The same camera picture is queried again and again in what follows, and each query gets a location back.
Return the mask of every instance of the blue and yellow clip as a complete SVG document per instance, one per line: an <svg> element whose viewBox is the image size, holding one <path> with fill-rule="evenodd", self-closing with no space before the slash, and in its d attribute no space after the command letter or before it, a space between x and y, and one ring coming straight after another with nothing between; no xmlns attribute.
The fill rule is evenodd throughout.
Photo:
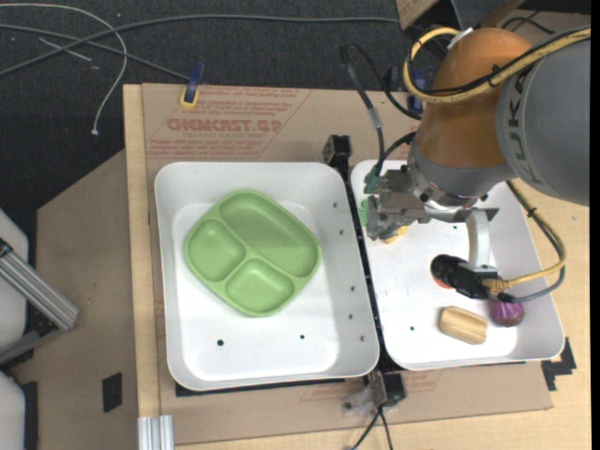
<svg viewBox="0 0 600 450"><path fill-rule="evenodd" d="M202 82L204 74L204 63L196 62L191 75L189 77L189 83L184 87L184 91L181 93L179 98L179 104L186 109L193 109L198 103L198 95L200 94L200 83Z"/></svg>

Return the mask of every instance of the green plate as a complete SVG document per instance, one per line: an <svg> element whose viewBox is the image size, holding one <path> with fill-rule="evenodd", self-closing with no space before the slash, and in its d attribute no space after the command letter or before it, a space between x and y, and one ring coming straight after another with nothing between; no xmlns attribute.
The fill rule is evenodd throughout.
<svg viewBox="0 0 600 450"><path fill-rule="evenodd" d="M232 307L254 317L287 305L321 262L317 237L294 215L255 190L217 202L186 238L194 274Z"/></svg>

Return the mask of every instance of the yellow cable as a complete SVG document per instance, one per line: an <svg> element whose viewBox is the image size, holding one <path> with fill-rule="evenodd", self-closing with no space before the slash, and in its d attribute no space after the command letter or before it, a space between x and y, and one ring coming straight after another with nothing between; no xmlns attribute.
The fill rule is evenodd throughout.
<svg viewBox="0 0 600 450"><path fill-rule="evenodd" d="M436 28L424 34L421 38L419 38L411 47L411 60L414 60L414 57L419 53L421 48L431 39L438 37L440 35L457 35L459 33L458 30L449 27ZM541 60L546 55L550 53L554 53L564 47L577 43L579 41L588 39L592 36L591 27L587 27L576 32L572 32L566 34L556 40L552 40L546 45L541 46L540 48L534 50L531 53L528 53L524 57L519 58L512 65L500 71L498 74L494 75L487 81L481 83L480 85L463 92L458 92L451 95L432 95L425 91L420 90L413 82L411 74L409 72L409 59L407 58L404 62L404 67L402 68L402 77L404 79L404 83L406 85L407 90L413 94L415 97L419 98L422 101L427 103L453 103L461 100L465 100L467 98L472 98L477 95L483 94L487 90L496 87L500 83L504 82L508 78L512 77L516 73L519 73L522 69L534 64L538 60Z"/></svg>
<svg viewBox="0 0 600 450"><path fill-rule="evenodd" d="M509 186L511 191L517 196L517 199L521 201L521 203L524 207L531 208L531 206L529 205L529 203L527 202L527 200L525 199L523 194L515 187L515 184L513 182L507 182L507 185ZM561 259L554 265L547 268L546 270L540 270L539 272L533 272L531 274L524 275L522 277L510 278L508 280L504 280L501 278L488 278L488 279L483 280L482 283L484 285L486 285L487 287L489 287L489 290L492 293L500 293L500 292L503 292L506 289L510 289L520 283L525 283L527 281L532 281L532 280L535 280L535 279L538 279L541 277L547 277L548 275L551 275L555 272L559 272L564 267L564 265L566 263L566 250L564 248L563 240L561 239L561 237L558 234L556 234L556 232L554 232L552 227L550 227L550 225L548 225L548 223L542 217L540 217L540 215L538 213L536 213L535 216L536 216L537 220L539 221L539 223L542 226L546 227L546 230L548 231L548 233L550 233L552 235L552 238L554 238L554 241L556 242L557 246L560 249Z"/></svg>

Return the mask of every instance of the toy onion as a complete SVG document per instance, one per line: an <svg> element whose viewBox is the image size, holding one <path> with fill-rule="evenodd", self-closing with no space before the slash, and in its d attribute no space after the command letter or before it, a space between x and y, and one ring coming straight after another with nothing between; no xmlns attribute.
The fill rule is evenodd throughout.
<svg viewBox="0 0 600 450"><path fill-rule="evenodd" d="M525 316L523 304L491 301L491 319L501 326L515 326L521 323Z"/></svg>

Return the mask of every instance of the black floor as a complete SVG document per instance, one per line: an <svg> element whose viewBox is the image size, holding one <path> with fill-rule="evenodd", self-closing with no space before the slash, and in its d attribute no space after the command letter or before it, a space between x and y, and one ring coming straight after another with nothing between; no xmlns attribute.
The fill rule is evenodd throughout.
<svg viewBox="0 0 600 450"><path fill-rule="evenodd" d="M114 26L189 14L268 14L289 17L384 17L395 19L395 0L0 0L43 2L82 8ZM591 13L591 0L529 0L522 8ZM24 25L72 36L104 29L71 10L3 7L0 24ZM456 26L449 0L442 0L410 31L384 22L251 22L194 20L144 26L123 32L134 55L187 74L196 59L214 84L352 88L338 48L355 42L381 73L399 65L418 27ZM57 37L46 41L64 44ZM98 43L118 47L114 37ZM123 148L120 87L99 121L99 148L90 131L102 99L119 73L122 58L88 46L77 55L60 53L6 73L51 51L40 34L0 28L0 208L35 241L36 210ZM442 55L431 49L422 65L433 74ZM378 89L368 68L358 65L365 87ZM181 83L183 80L130 62L121 83Z"/></svg>

